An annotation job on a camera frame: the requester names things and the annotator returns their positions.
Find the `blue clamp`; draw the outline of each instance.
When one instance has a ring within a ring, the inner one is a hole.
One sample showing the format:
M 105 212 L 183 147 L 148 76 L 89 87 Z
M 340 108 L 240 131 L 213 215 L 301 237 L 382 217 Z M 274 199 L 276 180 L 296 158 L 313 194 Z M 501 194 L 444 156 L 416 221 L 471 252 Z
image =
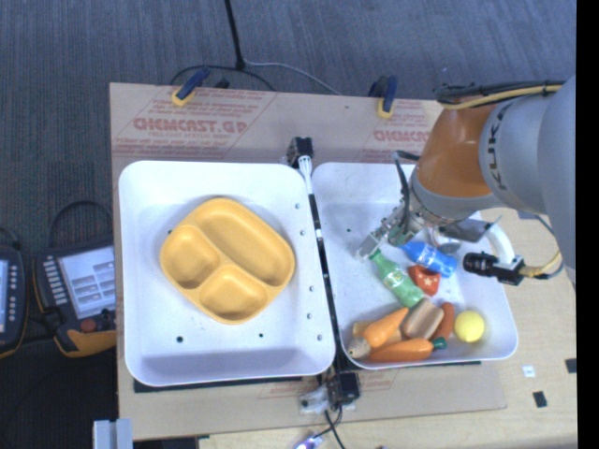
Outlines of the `blue clamp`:
M 170 99 L 178 107 L 184 107 L 194 97 L 194 88 L 201 86 L 202 82 L 210 75 L 210 69 L 203 66 L 179 89 L 175 90 Z
M 368 96 L 380 98 L 378 102 L 378 116 L 386 120 L 391 118 L 393 113 L 392 107 L 397 93 L 397 84 L 397 77 L 395 75 L 381 77 L 373 84 L 368 93 Z

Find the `black connector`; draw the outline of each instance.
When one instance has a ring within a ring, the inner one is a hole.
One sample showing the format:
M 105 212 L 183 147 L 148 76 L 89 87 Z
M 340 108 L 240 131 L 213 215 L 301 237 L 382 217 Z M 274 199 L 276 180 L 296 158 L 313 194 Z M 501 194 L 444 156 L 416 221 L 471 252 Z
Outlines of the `black connector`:
M 503 265 L 497 256 L 486 253 L 467 253 L 462 261 L 463 268 L 469 273 L 488 278 L 497 278 L 498 282 L 517 286 L 524 279 L 520 269 L 524 260 L 517 257 L 511 264 Z
M 285 154 L 289 166 L 298 169 L 300 167 L 298 160 L 301 156 L 314 157 L 314 147 L 312 146 L 311 138 L 295 137 L 289 143 L 287 153 Z
M 350 404 L 359 398 L 359 377 L 353 371 L 338 372 L 327 380 L 330 407 Z

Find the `black electronic device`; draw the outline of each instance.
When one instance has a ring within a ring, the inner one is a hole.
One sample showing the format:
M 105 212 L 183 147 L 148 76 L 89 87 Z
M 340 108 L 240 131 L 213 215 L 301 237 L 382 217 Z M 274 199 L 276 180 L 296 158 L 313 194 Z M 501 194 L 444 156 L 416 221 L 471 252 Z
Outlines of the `black electronic device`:
M 27 289 L 21 253 L 0 245 L 0 358 L 21 344 L 27 319 Z
M 52 221 L 74 206 L 96 204 L 111 216 L 108 207 L 94 201 L 76 201 L 64 207 Z M 37 304 L 60 351 L 83 357 L 116 345 L 116 281 L 112 235 L 64 247 L 49 248 L 34 258 Z

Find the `green bottle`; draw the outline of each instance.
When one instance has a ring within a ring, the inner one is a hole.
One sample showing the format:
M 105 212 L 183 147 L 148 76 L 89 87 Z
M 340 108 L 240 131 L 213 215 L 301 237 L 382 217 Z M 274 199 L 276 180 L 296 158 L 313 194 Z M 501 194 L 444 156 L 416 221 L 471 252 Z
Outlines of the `green bottle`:
M 376 265 L 379 279 L 402 302 L 403 306 L 412 308 L 424 297 L 422 290 L 405 274 L 400 265 L 385 258 L 381 250 L 376 250 L 369 257 Z

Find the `yellow cable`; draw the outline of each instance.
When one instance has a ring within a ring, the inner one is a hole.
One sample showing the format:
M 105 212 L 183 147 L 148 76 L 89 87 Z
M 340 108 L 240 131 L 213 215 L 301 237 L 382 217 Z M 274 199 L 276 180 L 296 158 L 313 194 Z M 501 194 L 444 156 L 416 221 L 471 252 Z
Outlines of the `yellow cable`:
M 560 252 L 556 252 L 553 257 L 544 266 L 525 266 L 520 269 L 519 273 L 527 278 L 534 278 L 547 272 L 549 268 L 555 265 L 560 260 Z
M 518 90 L 510 90 L 508 92 L 500 92 L 497 94 L 490 94 L 488 96 L 482 96 L 475 100 L 469 100 L 462 103 L 441 103 L 441 106 L 445 109 L 469 109 L 472 107 L 478 107 L 481 105 L 487 105 L 499 100 L 505 100 L 507 98 L 515 98 L 516 96 L 524 96 L 526 94 L 541 94 L 541 93 L 555 93 L 561 85 L 540 85 L 533 86 L 530 88 L 520 88 Z

